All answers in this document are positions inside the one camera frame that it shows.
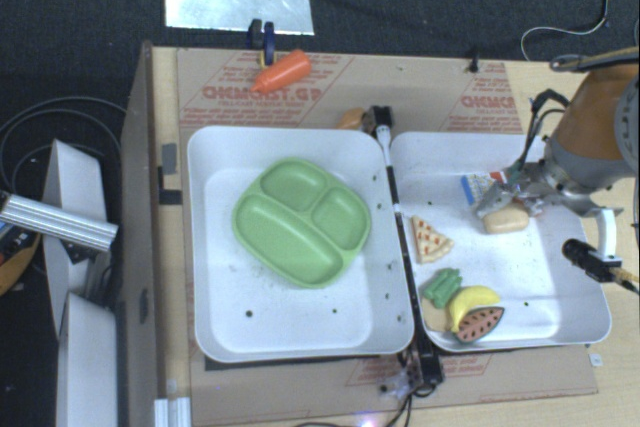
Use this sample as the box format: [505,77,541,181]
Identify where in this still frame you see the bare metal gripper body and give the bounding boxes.
[503,160,624,218]

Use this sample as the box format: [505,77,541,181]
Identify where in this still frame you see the brown sausage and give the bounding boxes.
[335,106,370,132]

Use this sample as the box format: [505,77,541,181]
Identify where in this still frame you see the white plastic tray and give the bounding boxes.
[186,124,417,364]
[389,130,614,354]

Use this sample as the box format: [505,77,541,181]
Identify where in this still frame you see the orange carrot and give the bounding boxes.
[249,48,313,94]

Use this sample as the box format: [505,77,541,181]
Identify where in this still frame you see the green beans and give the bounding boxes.
[421,267,464,309]

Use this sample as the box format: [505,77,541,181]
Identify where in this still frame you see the beige bread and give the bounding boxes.
[481,206,531,236]

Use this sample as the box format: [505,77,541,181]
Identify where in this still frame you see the white blue red packet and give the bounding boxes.
[459,170,509,207]

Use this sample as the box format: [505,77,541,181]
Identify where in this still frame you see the thin black and white rod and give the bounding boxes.
[376,124,427,356]

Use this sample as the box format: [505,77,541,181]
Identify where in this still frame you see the pizza slice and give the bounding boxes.
[410,214,456,265]

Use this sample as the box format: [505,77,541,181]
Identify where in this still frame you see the yellow banana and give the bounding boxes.
[445,284,502,334]

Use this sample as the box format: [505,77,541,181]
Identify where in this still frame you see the brown cardboard board red print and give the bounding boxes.
[176,46,600,427]

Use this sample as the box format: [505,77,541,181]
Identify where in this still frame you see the black cylinder on white bracket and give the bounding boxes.
[561,207,626,284]

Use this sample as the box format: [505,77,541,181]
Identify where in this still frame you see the watermelon slice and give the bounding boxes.
[453,305,507,346]

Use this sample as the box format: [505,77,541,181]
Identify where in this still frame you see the black block with thin wires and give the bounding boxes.
[366,105,397,135]
[416,343,446,389]

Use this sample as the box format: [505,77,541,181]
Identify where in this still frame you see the green divided plate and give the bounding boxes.
[231,156,373,291]

